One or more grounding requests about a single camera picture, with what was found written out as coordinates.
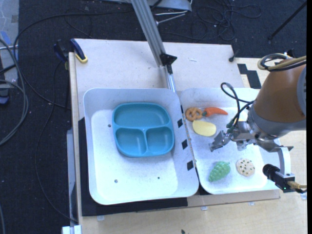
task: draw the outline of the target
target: brown pretzel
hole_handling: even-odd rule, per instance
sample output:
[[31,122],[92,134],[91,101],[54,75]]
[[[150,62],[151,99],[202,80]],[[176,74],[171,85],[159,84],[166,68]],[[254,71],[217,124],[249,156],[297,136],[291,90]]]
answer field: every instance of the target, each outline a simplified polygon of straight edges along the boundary
[[199,108],[197,108],[197,107],[190,107],[188,110],[186,110],[185,117],[189,121],[194,121],[196,119],[201,119],[203,117],[202,113],[203,112]]

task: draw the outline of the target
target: dark carpet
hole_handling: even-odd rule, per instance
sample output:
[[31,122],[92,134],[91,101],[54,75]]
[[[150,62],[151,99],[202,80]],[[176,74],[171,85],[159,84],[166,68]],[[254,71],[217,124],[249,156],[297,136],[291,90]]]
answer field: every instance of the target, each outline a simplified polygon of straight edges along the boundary
[[[291,49],[300,57],[306,55],[306,6],[271,43],[268,36],[305,1],[194,0],[192,12],[161,23],[159,31],[163,41],[230,44],[238,57],[261,58]],[[70,103],[65,104],[68,71],[63,64],[57,68],[59,59],[53,45],[61,39],[70,50],[71,38],[145,40],[145,37],[130,4],[93,0],[19,2],[20,32],[32,23],[54,16],[22,32],[19,64],[36,92],[52,102],[55,92],[55,102],[60,106],[40,98],[25,85],[29,98],[27,118],[10,141],[0,146],[0,204],[6,233],[56,234],[62,226],[70,224],[65,216],[69,216],[66,133],[71,128],[71,112],[65,109],[70,107]],[[153,9],[154,14],[164,12],[169,10]],[[63,15],[73,13],[79,16]],[[164,20],[172,16],[156,18]],[[17,124],[21,112],[22,94],[10,89],[9,104],[0,106],[1,138]]]

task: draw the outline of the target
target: blue divided plate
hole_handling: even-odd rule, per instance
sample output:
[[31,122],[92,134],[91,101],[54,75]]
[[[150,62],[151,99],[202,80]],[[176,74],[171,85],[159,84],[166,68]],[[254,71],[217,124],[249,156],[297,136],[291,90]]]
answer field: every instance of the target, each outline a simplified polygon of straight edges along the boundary
[[174,147],[171,118],[159,104],[120,104],[113,111],[112,122],[116,146],[126,156],[158,156],[170,152]]

